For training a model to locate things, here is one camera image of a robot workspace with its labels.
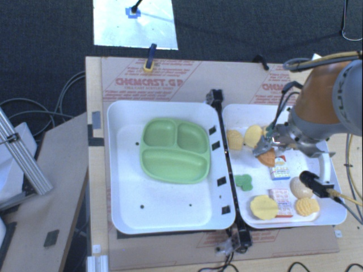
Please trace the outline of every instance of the black connector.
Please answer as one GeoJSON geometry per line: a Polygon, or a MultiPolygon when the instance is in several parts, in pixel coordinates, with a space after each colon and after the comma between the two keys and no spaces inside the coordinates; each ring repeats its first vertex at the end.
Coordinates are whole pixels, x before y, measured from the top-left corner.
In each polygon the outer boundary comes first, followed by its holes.
{"type": "Polygon", "coordinates": [[[327,189],[334,188],[334,184],[319,181],[319,176],[309,171],[303,171],[299,178],[306,187],[310,188],[320,198],[330,197],[327,189]]]}

